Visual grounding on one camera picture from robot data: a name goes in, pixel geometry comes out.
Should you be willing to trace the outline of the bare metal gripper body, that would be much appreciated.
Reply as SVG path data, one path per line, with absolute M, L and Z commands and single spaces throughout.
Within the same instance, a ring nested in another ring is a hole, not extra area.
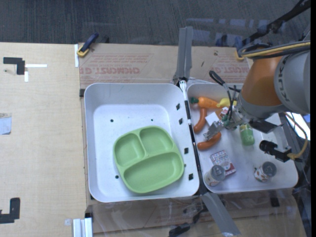
M 247 123 L 247 119 L 237 110 L 233 110 L 230 113 L 227 110 L 217 110 L 215 114 L 218 120 L 213 124 L 217 130 L 223 128 L 235 130 L 238 126 Z

